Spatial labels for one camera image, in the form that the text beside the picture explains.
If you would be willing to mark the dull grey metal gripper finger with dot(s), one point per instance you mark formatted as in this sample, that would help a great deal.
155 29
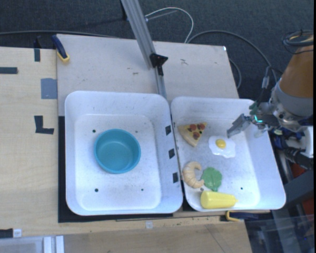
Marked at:
238 126

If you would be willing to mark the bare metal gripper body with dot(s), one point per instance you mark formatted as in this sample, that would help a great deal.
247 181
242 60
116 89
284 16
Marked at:
284 118

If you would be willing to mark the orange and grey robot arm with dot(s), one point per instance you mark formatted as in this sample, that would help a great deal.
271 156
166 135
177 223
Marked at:
297 72

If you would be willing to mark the toy fried egg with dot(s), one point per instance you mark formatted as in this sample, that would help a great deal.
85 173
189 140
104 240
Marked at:
222 147

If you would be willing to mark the white plastic tray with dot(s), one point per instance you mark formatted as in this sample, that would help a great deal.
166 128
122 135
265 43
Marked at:
247 173
150 107

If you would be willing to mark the toy pizza slice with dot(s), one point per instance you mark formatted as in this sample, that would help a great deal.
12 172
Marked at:
191 134

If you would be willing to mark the green toy lettuce leaf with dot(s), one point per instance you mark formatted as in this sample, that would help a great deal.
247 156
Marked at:
212 178

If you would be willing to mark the beige toy croissant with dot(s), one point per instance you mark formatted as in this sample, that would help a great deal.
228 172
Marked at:
190 176

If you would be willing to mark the yellow squeeze bottle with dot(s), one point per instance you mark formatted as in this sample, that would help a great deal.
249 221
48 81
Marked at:
216 199

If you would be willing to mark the blue bowl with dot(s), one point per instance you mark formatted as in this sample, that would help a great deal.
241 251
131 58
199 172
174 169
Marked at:
117 151

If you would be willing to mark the pale wood board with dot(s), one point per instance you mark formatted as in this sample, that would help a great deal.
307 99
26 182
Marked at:
108 64

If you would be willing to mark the black cylinder on white bracket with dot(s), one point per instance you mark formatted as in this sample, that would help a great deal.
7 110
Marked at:
308 141

